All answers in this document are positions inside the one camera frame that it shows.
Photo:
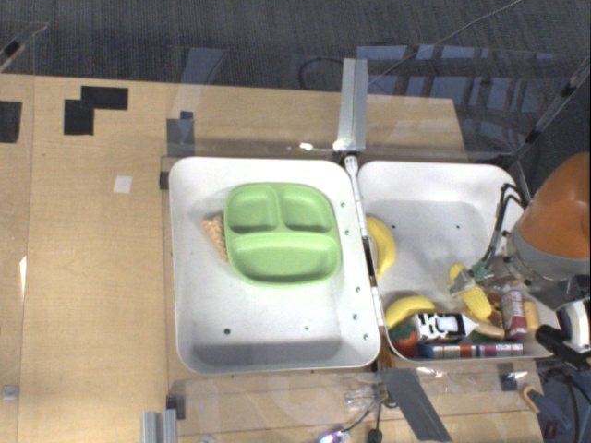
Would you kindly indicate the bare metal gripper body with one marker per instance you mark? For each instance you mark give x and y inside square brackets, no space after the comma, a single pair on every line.
[505,272]

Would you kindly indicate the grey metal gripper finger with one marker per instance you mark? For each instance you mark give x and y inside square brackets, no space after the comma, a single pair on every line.
[461,285]

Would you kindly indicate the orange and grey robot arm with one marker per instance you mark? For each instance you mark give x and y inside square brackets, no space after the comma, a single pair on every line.
[561,210]

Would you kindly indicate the yellow corn cob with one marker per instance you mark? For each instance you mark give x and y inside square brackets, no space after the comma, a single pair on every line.
[478,302]

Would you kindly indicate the white carton with black print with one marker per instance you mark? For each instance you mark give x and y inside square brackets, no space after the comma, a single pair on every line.
[438,326]

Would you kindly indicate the pale yellow bottle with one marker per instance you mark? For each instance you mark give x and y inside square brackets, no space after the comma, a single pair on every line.
[532,316]

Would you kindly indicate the yellow banana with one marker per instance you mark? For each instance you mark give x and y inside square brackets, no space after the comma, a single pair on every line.
[384,247]
[406,306]

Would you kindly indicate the long multicoloured box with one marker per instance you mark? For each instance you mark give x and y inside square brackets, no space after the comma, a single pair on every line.
[471,350]

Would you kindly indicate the red strawberry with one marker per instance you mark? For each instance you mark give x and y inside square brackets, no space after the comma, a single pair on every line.
[404,338]

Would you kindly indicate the white plastic tray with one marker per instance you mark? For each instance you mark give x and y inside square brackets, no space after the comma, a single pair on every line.
[429,201]
[277,321]

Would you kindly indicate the green divided plate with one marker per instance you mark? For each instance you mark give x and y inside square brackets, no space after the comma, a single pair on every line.
[281,247]

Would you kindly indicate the tan waffle biscuit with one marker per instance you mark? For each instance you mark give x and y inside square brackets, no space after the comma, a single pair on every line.
[215,233]

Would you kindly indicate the black cylinder on white bracket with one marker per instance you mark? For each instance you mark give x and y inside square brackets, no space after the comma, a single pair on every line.
[561,339]

